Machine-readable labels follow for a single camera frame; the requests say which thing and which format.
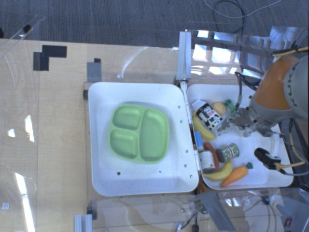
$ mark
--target glass panel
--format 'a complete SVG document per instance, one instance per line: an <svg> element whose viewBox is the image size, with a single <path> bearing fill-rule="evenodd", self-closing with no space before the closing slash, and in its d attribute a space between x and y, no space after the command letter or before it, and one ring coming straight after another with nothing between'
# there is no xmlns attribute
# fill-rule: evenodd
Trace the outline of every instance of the glass panel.
<svg viewBox="0 0 309 232"><path fill-rule="evenodd" d="M39 41L39 16L2 13L0 39L0 224L1 231L34 232L37 221L39 77L33 52ZM15 32L10 20L20 20Z"/></svg>
<svg viewBox="0 0 309 232"><path fill-rule="evenodd" d="M298 45L305 28L273 27L269 37L208 30L189 30L192 35L192 79L235 79L235 72L261 78L274 58L271 53Z"/></svg>
<svg viewBox="0 0 309 232"><path fill-rule="evenodd" d="M295 188L214 194L119 197L96 203L94 231L302 231L308 226L308 193ZM218 205L202 205L209 197ZM225 213L230 221L223 221Z"/></svg>

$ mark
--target clear plastic panel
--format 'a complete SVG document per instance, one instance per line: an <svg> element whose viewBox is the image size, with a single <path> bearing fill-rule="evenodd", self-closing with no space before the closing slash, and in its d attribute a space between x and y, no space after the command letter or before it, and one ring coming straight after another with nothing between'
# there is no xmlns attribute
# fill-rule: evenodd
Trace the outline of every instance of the clear plastic panel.
<svg viewBox="0 0 309 232"><path fill-rule="evenodd" d="M9 20L20 20L10 32ZM1 15L0 39L0 230L34 232L37 220L39 77L33 52L40 42L39 16Z"/></svg>
<svg viewBox="0 0 309 232"><path fill-rule="evenodd" d="M269 37L215 31L233 27L237 25L188 25L191 42L186 44L191 45L191 83L220 80L233 83L235 72L261 78L274 60L271 56L274 50L296 46L308 33L305 28L293 27L273 27ZM112 57L105 58L102 64L102 80L173 83L179 61L179 47L115 46Z"/></svg>
<svg viewBox="0 0 309 232"><path fill-rule="evenodd" d="M275 188L119 197L97 201L96 211L95 232L190 232L194 226L201 232L303 231L309 226L309 195L299 188Z"/></svg>

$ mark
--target toy banana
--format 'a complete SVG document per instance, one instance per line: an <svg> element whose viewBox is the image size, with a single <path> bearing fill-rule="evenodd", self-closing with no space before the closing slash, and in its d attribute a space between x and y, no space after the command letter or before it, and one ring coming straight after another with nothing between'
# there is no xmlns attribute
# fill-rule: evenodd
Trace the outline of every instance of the toy banana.
<svg viewBox="0 0 309 232"><path fill-rule="evenodd" d="M209 131L207 130L201 120L197 117L197 114L194 112L193 113L193 126L195 131L199 131L201 133L202 138L206 140L214 140L216 137Z"/></svg>
<svg viewBox="0 0 309 232"><path fill-rule="evenodd" d="M204 174L203 176L208 178L209 180L212 181L220 181L220 180L224 180L226 179L233 171L233 164L231 162L231 160L228 160L223 168L215 173L211 173L211 174Z"/></svg>

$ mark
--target toy carrot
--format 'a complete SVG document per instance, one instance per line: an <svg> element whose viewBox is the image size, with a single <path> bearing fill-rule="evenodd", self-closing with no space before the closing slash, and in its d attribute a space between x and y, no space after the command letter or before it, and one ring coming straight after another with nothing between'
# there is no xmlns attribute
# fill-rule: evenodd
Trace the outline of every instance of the toy carrot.
<svg viewBox="0 0 309 232"><path fill-rule="evenodd" d="M222 187L225 187L228 184L231 184L248 174L248 169L253 168L252 163L248 162L246 166L240 166L235 169L221 184Z"/></svg>

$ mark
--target red label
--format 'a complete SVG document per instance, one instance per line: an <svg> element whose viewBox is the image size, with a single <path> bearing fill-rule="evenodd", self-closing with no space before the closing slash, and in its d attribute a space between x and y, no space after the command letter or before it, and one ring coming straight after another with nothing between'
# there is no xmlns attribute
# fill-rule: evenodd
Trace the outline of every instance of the red label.
<svg viewBox="0 0 309 232"><path fill-rule="evenodd" d="M291 223L292 223L292 219L291 218L287 218L285 220L285 223L284 223L284 227L291 227Z"/></svg>
<svg viewBox="0 0 309 232"><path fill-rule="evenodd" d="M230 146L226 146L226 147L229 149L229 151L231 153L231 159L233 159L234 158L233 150L231 149Z"/></svg>

